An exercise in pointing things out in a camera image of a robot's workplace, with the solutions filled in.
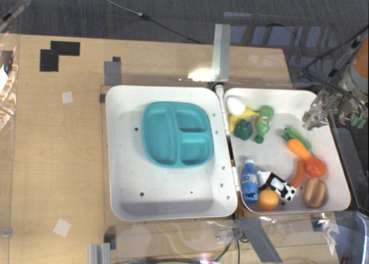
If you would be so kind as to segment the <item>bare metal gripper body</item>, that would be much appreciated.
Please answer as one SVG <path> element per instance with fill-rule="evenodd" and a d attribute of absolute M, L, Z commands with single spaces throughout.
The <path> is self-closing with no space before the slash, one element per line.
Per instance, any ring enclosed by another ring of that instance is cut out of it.
<path fill-rule="evenodd" d="M 319 121 L 327 121 L 329 114 L 336 114 L 339 119 L 344 119 L 345 97 L 343 94 L 321 90 L 317 94 L 315 102 L 315 108 L 318 111 L 317 119 Z"/>

